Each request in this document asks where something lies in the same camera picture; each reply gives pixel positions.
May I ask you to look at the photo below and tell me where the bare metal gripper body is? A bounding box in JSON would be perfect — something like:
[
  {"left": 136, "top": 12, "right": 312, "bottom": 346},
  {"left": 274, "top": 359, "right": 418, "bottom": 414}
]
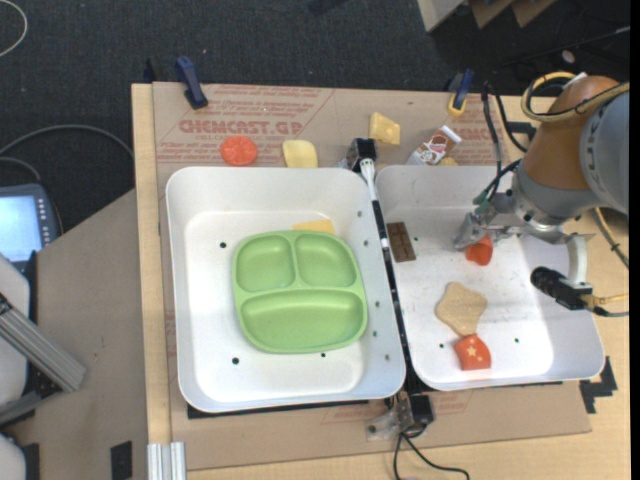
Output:
[{"left": 473, "top": 193, "right": 569, "bottom": 244}]

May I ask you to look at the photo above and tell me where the red-orange toy block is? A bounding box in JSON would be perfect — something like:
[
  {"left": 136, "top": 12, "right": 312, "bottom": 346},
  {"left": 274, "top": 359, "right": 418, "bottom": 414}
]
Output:
[{"left": 464, "top": 234, "right": 495, "bottom": 267}]

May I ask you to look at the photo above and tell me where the brown chocolate bar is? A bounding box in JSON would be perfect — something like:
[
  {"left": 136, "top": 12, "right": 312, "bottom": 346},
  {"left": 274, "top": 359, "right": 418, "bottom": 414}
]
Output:
[{"left": 385, "top": 221, "right": 418, "bottom": 263}]

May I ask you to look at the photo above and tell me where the beige toast slice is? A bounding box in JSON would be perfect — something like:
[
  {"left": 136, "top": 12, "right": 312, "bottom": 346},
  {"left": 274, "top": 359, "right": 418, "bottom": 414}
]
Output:
[{"left": 434, "top": 281, "right": 489, "bottom": 339}]

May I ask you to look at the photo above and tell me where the white and brown carton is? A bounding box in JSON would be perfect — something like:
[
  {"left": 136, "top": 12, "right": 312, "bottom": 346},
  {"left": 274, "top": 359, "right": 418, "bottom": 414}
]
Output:
[{"left": 405, "top": 124, "right": 463, "bottom": 167}]

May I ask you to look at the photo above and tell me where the white plastic tray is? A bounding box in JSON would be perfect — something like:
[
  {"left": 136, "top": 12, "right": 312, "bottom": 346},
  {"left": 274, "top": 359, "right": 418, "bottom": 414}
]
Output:
[
  {"left": 374, "top": 163, "right": 607, "bottom": 392},
  {"left": 164, "top": 165, "right": 408, "bottom": 414}
]

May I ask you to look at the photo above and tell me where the orange packet with yellow stars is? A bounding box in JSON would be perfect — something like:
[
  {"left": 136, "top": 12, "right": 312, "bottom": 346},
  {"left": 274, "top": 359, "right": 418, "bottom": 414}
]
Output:
[{"left": 453, "top": 333, "right": 493, "bottom": 372}]

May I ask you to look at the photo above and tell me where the yellow cheese wedge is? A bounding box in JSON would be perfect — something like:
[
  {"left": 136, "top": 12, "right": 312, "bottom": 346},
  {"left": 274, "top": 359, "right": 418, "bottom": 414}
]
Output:
[{"left": 368, "top": 111, "right": 402, "bottom": 147}]

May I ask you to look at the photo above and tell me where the yellow cheese slice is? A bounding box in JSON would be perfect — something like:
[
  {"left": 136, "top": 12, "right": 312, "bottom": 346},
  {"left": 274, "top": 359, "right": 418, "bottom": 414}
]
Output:
[{"left": 291, "top": 218, "right": 337, "bottom": 236}]

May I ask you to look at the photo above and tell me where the pale yellow rounded slice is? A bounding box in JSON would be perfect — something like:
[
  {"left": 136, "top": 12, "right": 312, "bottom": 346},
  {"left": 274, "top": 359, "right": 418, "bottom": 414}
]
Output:
[{"left": 281, "top": 139, "right": 320, "bottom": 170}]

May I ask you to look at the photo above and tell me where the green divided plate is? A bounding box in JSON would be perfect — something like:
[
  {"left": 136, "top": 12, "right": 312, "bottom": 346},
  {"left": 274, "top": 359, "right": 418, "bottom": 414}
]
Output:
[{"left": 231, "top": 229, "right": 369, "bottom": 356}]

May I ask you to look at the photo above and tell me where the orange round slice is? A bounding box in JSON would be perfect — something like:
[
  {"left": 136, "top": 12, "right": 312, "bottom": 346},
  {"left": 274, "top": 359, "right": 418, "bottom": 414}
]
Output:
[{"left": 219, "top": 134, "right": 260, "bottom": 167}]

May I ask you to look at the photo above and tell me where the brown cardboard board red print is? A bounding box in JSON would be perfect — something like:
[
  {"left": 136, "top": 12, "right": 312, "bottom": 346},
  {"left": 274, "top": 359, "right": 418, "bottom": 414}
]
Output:
[{"left": 151, "top": 81, "right": 607, "bottom": 472}]

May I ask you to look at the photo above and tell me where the black cylinder on white bracket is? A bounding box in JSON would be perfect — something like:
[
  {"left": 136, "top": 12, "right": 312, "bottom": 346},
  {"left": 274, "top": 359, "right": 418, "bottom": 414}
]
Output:
[{"left": 529, "top": 234, "right": 597, "bottom": 312}]

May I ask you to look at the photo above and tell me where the black block with thin wires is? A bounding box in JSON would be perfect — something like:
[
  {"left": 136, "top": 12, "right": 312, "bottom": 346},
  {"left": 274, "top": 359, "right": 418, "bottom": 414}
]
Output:
[
  {"left": 348, "top": 137, "right": 378, "bottom": 167},
  {"left": 408, "top": 393, "right": 436, "bottom": 426}
]

